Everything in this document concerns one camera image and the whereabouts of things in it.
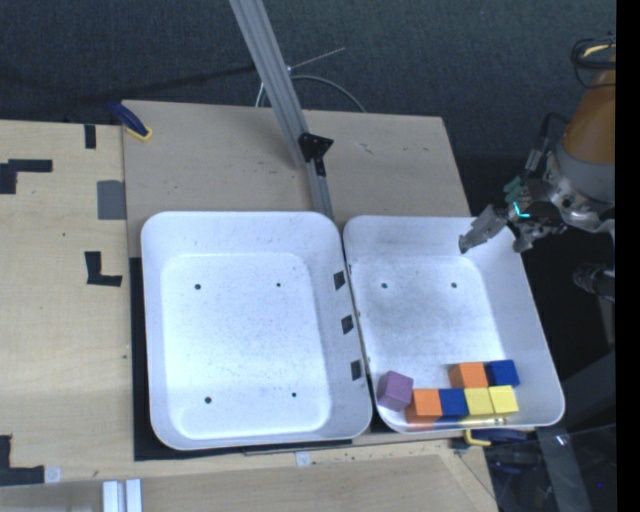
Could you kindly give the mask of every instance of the wooden table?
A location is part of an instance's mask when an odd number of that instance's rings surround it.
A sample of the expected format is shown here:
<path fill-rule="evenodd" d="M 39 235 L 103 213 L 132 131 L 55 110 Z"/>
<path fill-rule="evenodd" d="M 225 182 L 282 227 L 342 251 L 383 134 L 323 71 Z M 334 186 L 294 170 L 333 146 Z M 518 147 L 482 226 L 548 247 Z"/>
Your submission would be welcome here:
<path fill-rule="evenodd" d="M 73 492 L 141 478 L 145 510 L 197 510 L 203 499 L 220 510 L 386 510 L 402 499 L 495 511 L 481 449 L 461 458 L 437 435 L 367 432 L 352 446 L 310 451 L 304 467 L 287 451 L 134 461 L 128 262 L 141 223 L 169 207 L 311 203 L 269 109 L 126 104 L 154 130 L 151 141 L 99 125 L 88 149 L 80 124 L 0 122 L 0 163 L 54 163 L 51 173 L 18 173 L 16 194 L 0 195 L 0 434 L 13 435 L 12 467 L 59 468 L 61 496 L 67 482 Z M 313 133 L 335 140 L 325 165 L 338 226 L 369 213 L 469 215 L 440 118 L 305 115 Z M 200 138 L 183 137 L 194 127 Z M 125 180 L 126 221 L 98 219 L 97 183 L 108 180 Z M 158 202 L 163 194 L 168 202 Z M 102 273 L 122 275 L 121 286 L 87 284 L 87 251 L 101 252 Z M 2 489 L 0 505 L 28 504 L 48 488 Z"/>

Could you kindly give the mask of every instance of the yellow cube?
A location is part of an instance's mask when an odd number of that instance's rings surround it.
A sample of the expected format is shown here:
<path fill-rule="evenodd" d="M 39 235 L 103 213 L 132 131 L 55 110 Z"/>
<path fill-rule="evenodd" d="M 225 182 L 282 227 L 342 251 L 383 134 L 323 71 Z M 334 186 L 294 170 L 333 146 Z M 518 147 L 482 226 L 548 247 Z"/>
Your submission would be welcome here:
<path fill-rule="evenodd" d="M 464 396 L 469 408 L 469 419 L 491 418 L 495 416 L 489 388 L 465 388 Z"/>
<path fill-rule="evenodd" d="M 496 414 L 504 416 L 518 412 L 518 401 L 512 386 L 490 386 L 489 396 Z"/>

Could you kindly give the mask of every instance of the dark background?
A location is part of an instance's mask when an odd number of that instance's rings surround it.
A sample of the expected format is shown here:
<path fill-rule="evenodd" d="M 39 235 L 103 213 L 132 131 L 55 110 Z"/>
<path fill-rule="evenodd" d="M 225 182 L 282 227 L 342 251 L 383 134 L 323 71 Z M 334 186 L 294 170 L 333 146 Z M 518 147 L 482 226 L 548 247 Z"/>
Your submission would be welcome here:
<path fill-rule="evenodd" d="M 264 3 L 294 74 L 369 112 L 443 118 L 473 215 L 502 204 L 545 114 L 571 117 L 584 93 L 571 48 L 617 16 L 614 0 Z M 251 65 L 226 1 L 0 0 L 1 119 L 109 124 L 106 102 L 122 99 L 251 106 Z M 305 109 L 355 109 L 326 85 L 295 88 Z M 581 263 L 612 262 L 611 240 L 571 229 L 523 260 L 565 379 L 611 350 L 596 297 L 572 282 Z"/>

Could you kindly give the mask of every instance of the blue block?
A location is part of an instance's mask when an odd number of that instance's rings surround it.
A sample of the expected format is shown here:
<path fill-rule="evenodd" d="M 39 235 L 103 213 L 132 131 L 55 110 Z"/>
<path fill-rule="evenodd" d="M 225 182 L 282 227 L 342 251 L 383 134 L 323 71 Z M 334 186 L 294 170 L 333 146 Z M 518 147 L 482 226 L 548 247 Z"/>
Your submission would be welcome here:
<path fill-rule="evenodd" d="M 458 420 L 469 415 L 467 399 L 464 396 L 464 389 L 440 389 L 440 404 L 442 405 L 443 420 Z"/>
<path fill-rule="evenodd" d="M 512 359 L 485 363 L 485 372 L 490 386 L 513 386 L 520 384 L 516 365 Z"/>

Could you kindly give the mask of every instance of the orange block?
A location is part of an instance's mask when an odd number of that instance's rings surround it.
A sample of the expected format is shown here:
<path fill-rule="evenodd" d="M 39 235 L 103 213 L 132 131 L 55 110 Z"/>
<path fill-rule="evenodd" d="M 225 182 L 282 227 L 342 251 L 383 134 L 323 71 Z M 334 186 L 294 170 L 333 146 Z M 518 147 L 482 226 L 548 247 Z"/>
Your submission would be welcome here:
<path fill-rule="evenodd" d="M 489 387 L 484 363 L 459 363 L 449 370 L 449 382 L 454 388 Z"/>
<path fill-rule="evenodd" d="M 431 423 L 442 416 L 437 389 L 414 389 L 411 403 L 405 409 L 408 423 Z"/>

